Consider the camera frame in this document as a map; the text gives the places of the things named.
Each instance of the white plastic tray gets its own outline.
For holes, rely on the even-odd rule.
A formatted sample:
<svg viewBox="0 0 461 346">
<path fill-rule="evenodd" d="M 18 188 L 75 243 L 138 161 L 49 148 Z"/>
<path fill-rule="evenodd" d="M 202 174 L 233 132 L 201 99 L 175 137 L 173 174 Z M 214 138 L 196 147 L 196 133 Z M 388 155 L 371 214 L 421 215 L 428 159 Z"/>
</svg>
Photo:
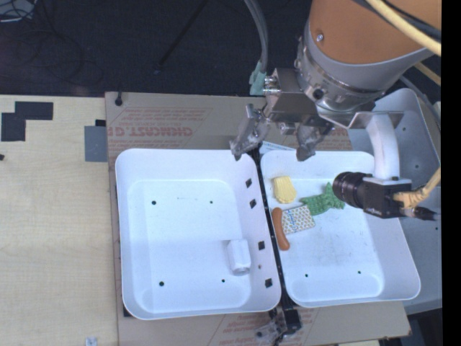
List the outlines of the white plastic tray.
<svg viewBox="0 0 461 346">
<path fill-rule="evenodd" d="M 115 164 L 125 308 L 139 319 L 266 311 L 281 288 L 256 165 L 130 149 Z"/>
<path fill-rule="evenodd" d="M 342 172 L 373 173 L 374 158 L 359 151 L 317 151 L 299 162 L 295 151 L 270 151 L 261 170 L 270 209 L 301 206 L 299 199 L 324 192 Z M 274 198 L 272 179 L 290 176 L 297 190 L 291 204 Z M 349 205 L 314 216 L 315 227 L 287 235 L 280 251 L 290 298 L 304 307 L 408 300 L 420 280 L 398 218 L 380 219 Z"/>
</svg>

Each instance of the brown sausage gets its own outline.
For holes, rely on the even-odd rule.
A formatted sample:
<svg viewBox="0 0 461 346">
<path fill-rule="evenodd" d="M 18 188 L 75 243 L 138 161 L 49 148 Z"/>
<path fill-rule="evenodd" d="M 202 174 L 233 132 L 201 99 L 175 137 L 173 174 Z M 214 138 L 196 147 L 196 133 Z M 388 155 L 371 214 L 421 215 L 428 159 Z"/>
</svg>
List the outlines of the brown sausage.
<svg viewBox="0 0 461 346">
<path fill-rule="evenodd" d="M 290 243 L 285 236 L 282 227 L 282 214 L 283 210 L 280 208 L 274 208 L 272 210 L 272 223 L 274 224 L 275 236 L 277 237 L 277 243 L 279 248 L 283 251 L 290 248 Z"/>
</svg>

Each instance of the black floor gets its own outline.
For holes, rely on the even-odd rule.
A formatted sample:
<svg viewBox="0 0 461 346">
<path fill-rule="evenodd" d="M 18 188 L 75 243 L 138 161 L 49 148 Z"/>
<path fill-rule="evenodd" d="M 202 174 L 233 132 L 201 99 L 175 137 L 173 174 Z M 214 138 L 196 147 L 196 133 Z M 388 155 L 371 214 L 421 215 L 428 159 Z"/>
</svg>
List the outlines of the black floor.
<svg viewBox="0 0 461 346">
<path fill-rule="evenodd" d="M 269 29 L 268 74 L 275 67 L 292 68 L 311 0 L 258 2 Z M 1 8 L 2 94 L 248 96 L 261 53 L 256 25 L 241 0 L 37 0 L 29 14 L 22 5 L 9 12 Z M 25 17 L 14 21 L 14 10 Z M 156 74 L 162 58 L 163 70 Z M 440 74 L 440 58 L 425 63 Z M 406 76 L 431 102 L 440 100 L 440 87 L 421 72 L 411 68 Z"/>
</svg>

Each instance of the wooden surface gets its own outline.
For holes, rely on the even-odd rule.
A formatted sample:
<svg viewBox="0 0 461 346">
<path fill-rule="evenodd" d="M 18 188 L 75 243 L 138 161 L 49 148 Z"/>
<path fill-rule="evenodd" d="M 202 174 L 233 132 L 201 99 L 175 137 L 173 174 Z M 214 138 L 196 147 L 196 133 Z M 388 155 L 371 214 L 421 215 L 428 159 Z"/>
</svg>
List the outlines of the wooden surface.
<svg viewBox="0 0 461 346">
<path fill-rule="evenodd" d="M 0 345 L 117 345 L 107 163 L 84 158 L 104 99 L 1 96 L 0 112 L 15 101 L 54 116 L 0 142 Z"/>
</svg>

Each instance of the yellow sponge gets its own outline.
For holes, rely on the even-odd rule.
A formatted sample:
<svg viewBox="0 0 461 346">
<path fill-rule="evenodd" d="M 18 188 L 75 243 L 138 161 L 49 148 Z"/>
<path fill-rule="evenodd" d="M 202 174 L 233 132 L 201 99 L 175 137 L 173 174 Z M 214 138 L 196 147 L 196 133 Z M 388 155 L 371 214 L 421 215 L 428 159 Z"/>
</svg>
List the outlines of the yellow sponge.
<svg viewBox="0 0 461 346">
<path fill-rule="evenodd" d="M 289 204 L 295 201 L 296 190 L 293 187 L 290 177 L 275 177 L 272 182 L 274 184 L 275 198 L 279 203 Z"/>
</svg>

